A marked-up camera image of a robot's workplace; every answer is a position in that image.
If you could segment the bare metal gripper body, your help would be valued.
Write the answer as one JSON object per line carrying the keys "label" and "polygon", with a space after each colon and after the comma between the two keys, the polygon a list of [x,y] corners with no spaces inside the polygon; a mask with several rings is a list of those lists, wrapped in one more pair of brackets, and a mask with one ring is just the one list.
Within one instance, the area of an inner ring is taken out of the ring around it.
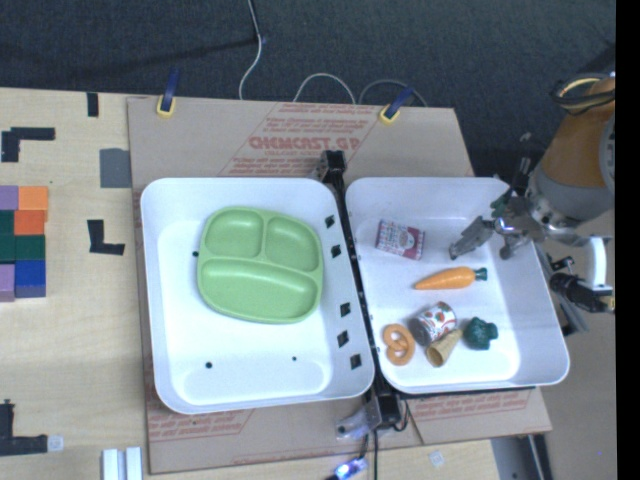
{"label": "bare metal gripper body", "polygon": [[500,197],[493,202],[494,229],[507,243],[542,242],[582,243],[574,226],[556,214],[547,201],[524,196]]}

